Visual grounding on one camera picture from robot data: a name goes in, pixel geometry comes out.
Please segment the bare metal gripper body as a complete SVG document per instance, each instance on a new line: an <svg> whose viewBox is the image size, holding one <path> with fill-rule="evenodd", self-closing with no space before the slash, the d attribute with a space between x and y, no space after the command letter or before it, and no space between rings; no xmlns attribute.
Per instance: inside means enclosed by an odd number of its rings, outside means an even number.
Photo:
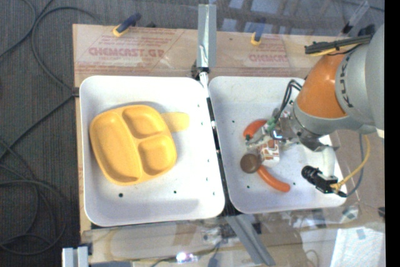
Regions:
<svg viewBox="0 0 400 267"><path fill-rule="evenodd" d="M262 126L262 133L280 144L299 144L299 138L292 128L291 113L274 109L272 116Z"/></svg>

